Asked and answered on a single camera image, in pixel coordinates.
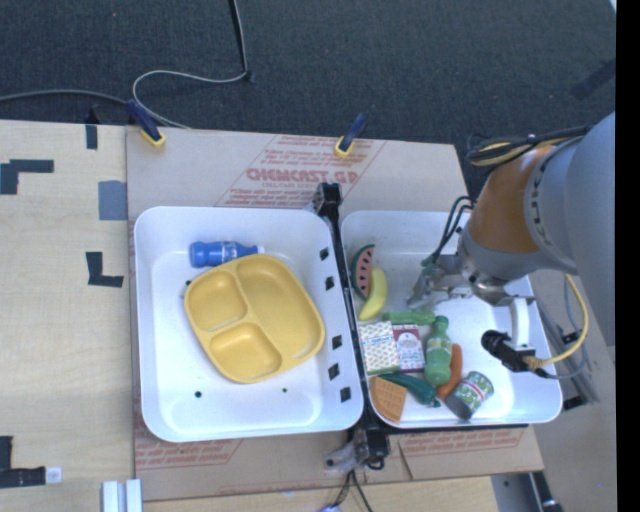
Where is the yellow printed carton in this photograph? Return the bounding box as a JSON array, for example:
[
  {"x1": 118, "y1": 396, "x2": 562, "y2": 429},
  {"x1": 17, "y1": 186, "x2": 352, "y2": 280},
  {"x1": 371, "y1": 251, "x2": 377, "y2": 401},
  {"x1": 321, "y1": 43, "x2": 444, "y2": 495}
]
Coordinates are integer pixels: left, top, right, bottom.
[{"x1": 357, "y1": 320, "x2": 402, "y2": 377}]

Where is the black block with thin wires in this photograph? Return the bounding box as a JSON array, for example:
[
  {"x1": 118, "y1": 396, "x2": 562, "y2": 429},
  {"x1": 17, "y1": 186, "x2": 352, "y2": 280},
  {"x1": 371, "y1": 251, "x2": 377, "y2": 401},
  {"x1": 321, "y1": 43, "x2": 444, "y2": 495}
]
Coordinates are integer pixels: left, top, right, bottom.
[
  {"x1": 310, "y1": 181, "x2": 344, "y2": 219},
  {"x1": 349, "y1": 426, "x2": 392, "y2": 470}
]

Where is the yellow divided plate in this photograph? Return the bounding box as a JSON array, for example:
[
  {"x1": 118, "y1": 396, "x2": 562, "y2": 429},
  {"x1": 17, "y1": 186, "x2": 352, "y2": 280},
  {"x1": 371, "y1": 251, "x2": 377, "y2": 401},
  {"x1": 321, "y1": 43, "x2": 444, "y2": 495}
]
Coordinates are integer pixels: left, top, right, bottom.
[{"x1": 183, "y1": 253, "x2": 327, "y2": 385}]

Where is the white plastic tray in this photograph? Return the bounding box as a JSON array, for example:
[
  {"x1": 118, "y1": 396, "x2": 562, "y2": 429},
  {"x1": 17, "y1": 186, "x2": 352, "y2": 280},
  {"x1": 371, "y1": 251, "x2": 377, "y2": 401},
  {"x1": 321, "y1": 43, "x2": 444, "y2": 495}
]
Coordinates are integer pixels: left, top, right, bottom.
[
  {"x1": 133, "y1": 205, "x2": 365, "y2": 444},
  {"x1": 339, "y1": 209, "x2": 564, "y2": 430}
]

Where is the watermelon slice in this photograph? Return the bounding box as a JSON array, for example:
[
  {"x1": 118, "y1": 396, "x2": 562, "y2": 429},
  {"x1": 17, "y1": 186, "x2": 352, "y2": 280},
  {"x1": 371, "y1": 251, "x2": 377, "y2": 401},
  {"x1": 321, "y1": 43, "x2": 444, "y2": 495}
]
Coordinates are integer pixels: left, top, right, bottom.
[{"x1": 349, "y1": 243, "x2": 377, "y2": 302}]

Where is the blue bottle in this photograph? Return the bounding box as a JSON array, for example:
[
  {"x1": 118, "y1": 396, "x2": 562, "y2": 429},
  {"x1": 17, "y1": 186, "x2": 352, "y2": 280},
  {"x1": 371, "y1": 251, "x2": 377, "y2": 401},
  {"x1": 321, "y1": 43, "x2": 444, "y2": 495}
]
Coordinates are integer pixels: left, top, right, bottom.
[{"x1": 188, "y1": 240, "x2": 266, "y2": 269}]

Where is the orange carrot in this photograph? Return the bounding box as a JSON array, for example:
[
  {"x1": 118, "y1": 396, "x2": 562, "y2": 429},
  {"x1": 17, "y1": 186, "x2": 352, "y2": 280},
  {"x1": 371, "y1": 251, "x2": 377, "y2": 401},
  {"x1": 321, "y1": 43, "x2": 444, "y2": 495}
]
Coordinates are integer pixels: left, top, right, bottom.
[{"x1": 435, "y1": 343, "x2": 464, "y2": 401}]

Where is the black cylinder on white bracket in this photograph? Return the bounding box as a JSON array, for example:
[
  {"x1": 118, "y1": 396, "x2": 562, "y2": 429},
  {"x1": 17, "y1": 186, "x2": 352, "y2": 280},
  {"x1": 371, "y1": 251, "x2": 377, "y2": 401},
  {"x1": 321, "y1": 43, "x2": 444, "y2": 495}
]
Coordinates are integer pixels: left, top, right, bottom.
[{"x1": 480, "y1": 285, "x2": 539, "y2": 374}]

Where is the yellow banana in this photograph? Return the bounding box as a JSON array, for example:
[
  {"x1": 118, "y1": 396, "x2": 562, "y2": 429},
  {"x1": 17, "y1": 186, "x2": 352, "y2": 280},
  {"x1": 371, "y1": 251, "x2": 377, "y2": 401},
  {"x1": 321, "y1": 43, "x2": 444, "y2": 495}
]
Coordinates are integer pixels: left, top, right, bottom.
[{"x1": 357, "y1": 266, "x2": 389, "y2": 322}]

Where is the dark green pepper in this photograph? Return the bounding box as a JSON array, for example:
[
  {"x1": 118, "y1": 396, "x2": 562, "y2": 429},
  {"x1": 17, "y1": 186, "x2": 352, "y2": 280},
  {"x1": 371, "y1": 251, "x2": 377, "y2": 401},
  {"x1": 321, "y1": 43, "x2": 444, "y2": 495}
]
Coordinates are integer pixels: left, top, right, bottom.
[{"x1": 391, "y1": 371, "x2": 443, "y2": 408}]

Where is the green cucumber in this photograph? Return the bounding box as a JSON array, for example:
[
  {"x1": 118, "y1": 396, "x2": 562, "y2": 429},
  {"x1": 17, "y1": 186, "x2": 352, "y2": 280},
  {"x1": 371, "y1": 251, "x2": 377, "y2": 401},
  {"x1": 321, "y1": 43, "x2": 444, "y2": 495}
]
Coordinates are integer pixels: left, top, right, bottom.
[{"x1": 381, "y1": 309, "x2": 437, "y2": 327}]

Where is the green bottle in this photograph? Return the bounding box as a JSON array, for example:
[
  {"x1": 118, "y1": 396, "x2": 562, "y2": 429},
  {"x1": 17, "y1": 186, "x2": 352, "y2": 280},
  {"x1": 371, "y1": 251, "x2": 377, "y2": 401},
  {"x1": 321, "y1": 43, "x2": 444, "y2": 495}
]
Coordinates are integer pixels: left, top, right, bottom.
[{"x1": 423, "y1": 315, "x2": 454, "y2": 387}]

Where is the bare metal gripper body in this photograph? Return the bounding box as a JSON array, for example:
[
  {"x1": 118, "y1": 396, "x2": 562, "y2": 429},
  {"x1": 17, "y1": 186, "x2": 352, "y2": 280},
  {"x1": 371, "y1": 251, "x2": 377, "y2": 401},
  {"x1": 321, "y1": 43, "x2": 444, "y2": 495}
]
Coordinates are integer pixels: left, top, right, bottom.
[{"x1": 424, "y1": 253, "x2": 512, "y2": 307}]

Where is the brown waffle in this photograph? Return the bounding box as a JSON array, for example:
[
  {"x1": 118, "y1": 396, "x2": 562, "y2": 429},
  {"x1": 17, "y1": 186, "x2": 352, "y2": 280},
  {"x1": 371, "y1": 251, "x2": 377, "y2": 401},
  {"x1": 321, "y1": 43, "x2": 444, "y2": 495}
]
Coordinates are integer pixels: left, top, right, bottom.
[{"x1": 369, "y1": 375, "x2": 408, "y2": 425}]

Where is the red and white carton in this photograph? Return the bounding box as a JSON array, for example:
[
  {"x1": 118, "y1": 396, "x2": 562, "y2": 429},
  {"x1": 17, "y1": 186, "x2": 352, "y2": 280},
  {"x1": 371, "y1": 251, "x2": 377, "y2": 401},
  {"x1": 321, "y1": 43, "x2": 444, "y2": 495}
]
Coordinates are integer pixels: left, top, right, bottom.
[{"x1": 391, "y1": 323, "x2": 427, "y2": 374}]

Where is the thin black rod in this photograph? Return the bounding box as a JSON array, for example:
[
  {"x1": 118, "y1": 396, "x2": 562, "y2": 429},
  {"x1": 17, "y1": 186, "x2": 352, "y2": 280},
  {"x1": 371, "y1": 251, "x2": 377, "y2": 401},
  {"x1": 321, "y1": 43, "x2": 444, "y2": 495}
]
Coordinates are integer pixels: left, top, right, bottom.
[{"x1": 327, "y1": 207, "x2": 374, "y2": 432}]

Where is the green can of peas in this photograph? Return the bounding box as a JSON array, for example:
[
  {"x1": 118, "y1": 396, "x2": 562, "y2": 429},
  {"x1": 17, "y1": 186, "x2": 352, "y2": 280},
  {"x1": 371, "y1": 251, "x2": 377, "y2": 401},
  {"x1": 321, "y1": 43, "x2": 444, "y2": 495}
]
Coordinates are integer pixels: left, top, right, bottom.
[{"x1": 444, "y1": 370, "x2": 496, "y2": 421}]

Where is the brown cardboard board red print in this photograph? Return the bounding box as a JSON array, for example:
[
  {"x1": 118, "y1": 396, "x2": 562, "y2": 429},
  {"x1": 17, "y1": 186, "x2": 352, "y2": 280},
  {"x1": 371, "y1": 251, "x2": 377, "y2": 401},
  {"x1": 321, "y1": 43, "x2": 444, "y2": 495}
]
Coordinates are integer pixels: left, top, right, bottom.
[{"x1": 124, "y1": 124, "x2": 545, "y2": 501}]

